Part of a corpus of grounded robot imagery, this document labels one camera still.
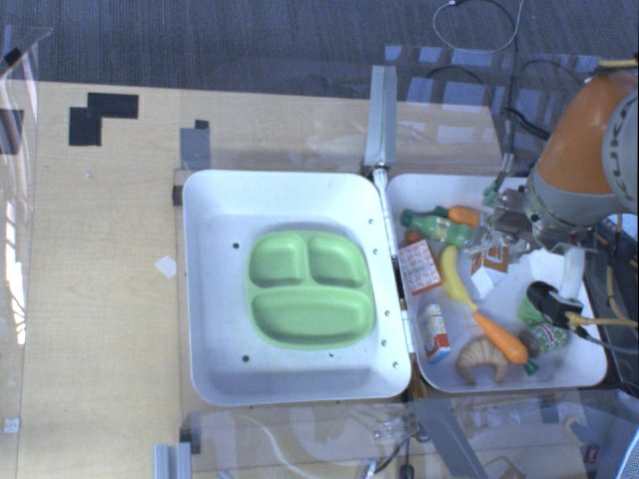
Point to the green plastic bottle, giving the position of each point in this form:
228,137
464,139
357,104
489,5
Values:
442,228

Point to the brown and white carton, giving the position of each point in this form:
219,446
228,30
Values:
486,277

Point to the small printed can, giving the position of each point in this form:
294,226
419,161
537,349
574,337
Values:
546,339

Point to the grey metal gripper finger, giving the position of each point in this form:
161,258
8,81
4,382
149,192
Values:
480,240
521,251

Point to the yellow banana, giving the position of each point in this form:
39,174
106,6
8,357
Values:
451,277

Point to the small orange round piece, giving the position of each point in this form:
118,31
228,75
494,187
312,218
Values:
412,237

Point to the tan croissant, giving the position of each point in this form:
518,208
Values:
479,354

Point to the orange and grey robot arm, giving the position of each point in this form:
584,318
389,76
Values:
574,143

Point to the green packet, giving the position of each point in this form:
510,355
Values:
528,312

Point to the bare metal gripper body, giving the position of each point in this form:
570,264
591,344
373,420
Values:
514,215

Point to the green divided plate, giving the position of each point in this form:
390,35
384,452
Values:
309,315

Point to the small white and orange carton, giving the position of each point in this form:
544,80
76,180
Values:
434,332

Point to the orange carrot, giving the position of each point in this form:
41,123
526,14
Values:
501,339
464,215

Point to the white plastic tray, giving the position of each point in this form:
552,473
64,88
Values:
504,312
224,317

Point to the pale wood board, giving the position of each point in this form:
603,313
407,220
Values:
100,267

